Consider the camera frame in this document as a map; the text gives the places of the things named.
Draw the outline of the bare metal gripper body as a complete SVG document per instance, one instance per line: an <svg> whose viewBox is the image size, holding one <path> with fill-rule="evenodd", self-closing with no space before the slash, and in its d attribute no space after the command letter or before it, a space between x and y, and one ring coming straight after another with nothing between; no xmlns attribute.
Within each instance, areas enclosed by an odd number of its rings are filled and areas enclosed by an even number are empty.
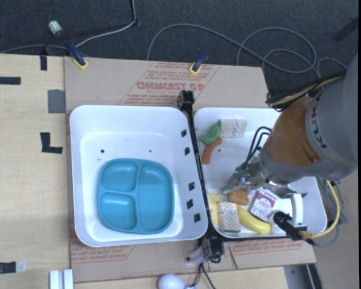
<svg viewBox="0 0 361 289"><path fill-rule="evenodd" d="M273 176L262 163L251 163L242 166L239 172L240 186L256 189L262 187L274 193L279 198L290 198L295 194L305 197L307 193L300 193L288 186L288 182Z"/></svg>

